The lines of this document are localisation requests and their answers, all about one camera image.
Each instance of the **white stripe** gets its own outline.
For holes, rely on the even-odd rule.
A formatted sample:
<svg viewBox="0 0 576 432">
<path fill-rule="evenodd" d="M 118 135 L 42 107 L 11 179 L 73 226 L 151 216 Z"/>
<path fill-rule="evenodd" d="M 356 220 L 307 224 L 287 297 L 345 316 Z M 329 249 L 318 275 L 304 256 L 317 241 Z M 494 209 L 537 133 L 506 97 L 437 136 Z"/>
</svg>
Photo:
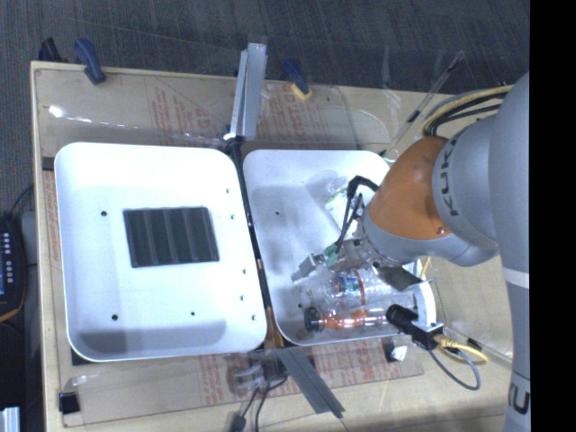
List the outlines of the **white stripe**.
<svg viewBox="0 0 576 432">
<path fill-rule="evenodd" d="M 519 272 L 518 270 L 507 269 L 506 267 L 502 267 L 502 272 L 504 273 L 504 279 L 509 284 L 521 286 L 528 290 L 530 289 L 530 274 Z"/>
</svg>

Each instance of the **table surface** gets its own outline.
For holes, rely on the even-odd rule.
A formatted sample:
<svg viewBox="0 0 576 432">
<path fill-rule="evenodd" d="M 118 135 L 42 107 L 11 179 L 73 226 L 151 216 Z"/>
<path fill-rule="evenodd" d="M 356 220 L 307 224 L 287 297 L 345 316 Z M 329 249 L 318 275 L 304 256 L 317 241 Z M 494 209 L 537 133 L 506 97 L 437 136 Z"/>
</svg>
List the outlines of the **table surface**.
<svg viewBox="0 0 576 432">
<path fill-rule="evenodd" d="M 59 392 L 65 388 L 62 379 L 66 378 L 62 371 L 68 368 L 62 359 L 62 350 L 59 352 L 64 323 L 58 313 L 61 299 L 58 273 L 61 270 L 54 262 L 54 252 L 59 247 L 54 244 L 58 239 L 58 222 L 54 220 L 52 206 L 55 202 L 52 200 L 55 197 L 53 175 L 43 169 L 45 159 L 53 158 L 59 148 L 76 140 L 133 142 L 142 139 L 141 143 L 178 145 L 179 140 L 185 140 L 188 131 L 194 130 L 202 130 L 203 138 L 207 140 L 213 139 L 230 117 L 227 113 L 231 111 L 235 89 L 235 79 L 227 77 L 118 68 L 105 68 L 104 72 L 109 75 L 107 89 L 83 84 L 87 78 L 83 78 L 82 66 L 38 61 L 31 65 L 46 430 L 70 427 L 98 431 L 226 430 L 231 414 L 240 411 L 245 402 L 232 401 L 90 424 L 85 424 L 87 413 L 84 418 L 77 416 L 81 413 L 75 413 L 76 418 L 72 418 L 74 415 L 63 417 L 59 412 Z M 273 141 L 278 147 L 288 144 L 305 148 L 305 140 L 298 140 L 304 130 L 299 127 L 303 123 L 321 125 L 330 121 L 341 123 L 336 127 L 336 134 L 326 138 L 326 130 L 319 126 L 309 132 L 307 139 L 316 142 L 316 146 L 322 138 L 341 147 L 350 142 L 347 133 L 353 129 L 352 139 L 361 142 L 362 149 L 377 151 L 398 131 L 404 117 L 414 111 L 424 96 L 344 86 L 311 87 L 316 102 L 294 107 L 289 94 L 282 98 L 282 92 L 289 92 L 287 84 L 265 82 L 259 122 L 263 132 L 269 133 L 264 136 L 265 140 Z M 438 95 L 435 101 L 440 99 L 443 98 Z M 148 134 L 136 136 L 127 131 L 130 126 L 136 126 L 134 123 L 146 122 L 149 123 Z M 415 132 L 411 130 L 403 142 L 410 143 Z M 275 136 L 280 133 L 283 138 L 271 138 L 274 133 Z M 443 305 L 439 318 L 452 323 L 455 333 L 473 337 L 494 349 L 495 362 L 480 367 L 482 388 L 479 391 L 467 391 L 458 386 L 440 371 L 428 354 L 416 350 L 413 361 L 422 367 L 422 374 L 348 386 L 340 384 L 341 387 L 333 389 L 345 408 L 342 420 L 330 413 L 314 414 L 304 396 L 293 393 L 266 400 L 260 427 L 271 431 L 312 428 L 360 431 L 404 426 L 410 430 L 436 431 L 448 430 L 447 424 L 450 424 L 449 430 L 498 430 L 503 421 L 509 383 L 509 310 L 505 286 L 503 281 L 500 283 L 500 263 L 492 261 L 478 267 L 463 272 L 441 261 L 433 261 L 431 272 L 440 277 L 437 283 Z M 466 365 L 451 364 L 450 367 L 463 379 L 472 378 Z M 97 366 L 86 368 L 92 376 L 98 375 L 97 370 Z M 146 370 L 141 371 L 140 388 L 149 389 L 149 395 L 154 396 L 154 383 L 144 382 Z"/>
</svg>

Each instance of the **dark rectangular grate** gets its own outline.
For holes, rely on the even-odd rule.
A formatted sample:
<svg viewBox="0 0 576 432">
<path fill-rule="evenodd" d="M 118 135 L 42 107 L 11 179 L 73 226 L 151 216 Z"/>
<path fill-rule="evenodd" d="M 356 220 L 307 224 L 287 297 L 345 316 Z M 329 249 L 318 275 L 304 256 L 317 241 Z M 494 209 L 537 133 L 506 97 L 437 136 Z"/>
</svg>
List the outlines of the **dark rectangular grate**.
<svg viewBox="0 0 576 432">
<path fill-rule="evenodd" d="M 206 207 L 125 210 L 132 267 L 218 261 Z"/>
</svg>

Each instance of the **floor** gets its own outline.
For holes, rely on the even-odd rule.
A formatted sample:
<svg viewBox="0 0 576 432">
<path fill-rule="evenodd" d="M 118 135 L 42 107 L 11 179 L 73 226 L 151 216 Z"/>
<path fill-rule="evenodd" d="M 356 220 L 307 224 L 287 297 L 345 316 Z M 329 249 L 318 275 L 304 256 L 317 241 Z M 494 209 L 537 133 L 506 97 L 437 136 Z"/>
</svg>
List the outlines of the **floor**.
<svg viewBox="0 0 576 432">
<path fill-rule="evenodd" d="M 311 83 L 422 92 L 462 50 L 448 94 L 514 83 L 530 67 L 530 0 L 0 0 L 0 30 L 1 213 L 33 182 L 29 65 L 48 38 L 68 62 L 86 37 L 103 66 L 234 76 L 248 40 L 264 36 L 266 78 L 286 79 L 289 59 Z M 26 194 L 13 212 L 29 210 Z M 31 327 L 24 312 L 10 324 Z M 0 379 L 30 371 L 34 336 L 8 331 Z M 24 385 L 5 386 L 0 409 L 23 402 Z"/>
</svg>

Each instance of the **white plastic tray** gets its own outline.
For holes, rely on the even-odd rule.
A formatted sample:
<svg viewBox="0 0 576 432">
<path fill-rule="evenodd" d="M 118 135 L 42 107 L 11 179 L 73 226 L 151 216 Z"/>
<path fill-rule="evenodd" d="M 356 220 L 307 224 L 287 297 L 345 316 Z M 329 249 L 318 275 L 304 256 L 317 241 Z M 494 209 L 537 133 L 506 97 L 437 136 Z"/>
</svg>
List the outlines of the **white plastic tray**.
<svg viewBox="0 0 576 432">
<path fill-rule="evenodd" d="M 244 173 L 248 199 L 262 254 L 278 328 L 299 346 L 312 346 L 396 334 L 388 324 L 357 330 L 310 333 L 304 327 L 299 293 L 292 281 L 298 265 L 310 254 L 334 243 L 339 226 L 325 207 L 329 188 L 354 176 L 379 184 L 388 165 L 365 150 L 256 150 L 247 155 Z M 360 187 L 365 202 L 374 193 Z M 436 306 L 428 283 L 416 287 L 414 299 L 422 323 L 435 321 Z"/>
<path fill-rule="evenodd" d="M 91 361 L 243 352 L 266 335 L 236 168 L 221 152 L 73 143 L 56 156 L 67 333 Z M 131 266 L 122 212 L 208 208 L 220 260 Z"/>
</svg>

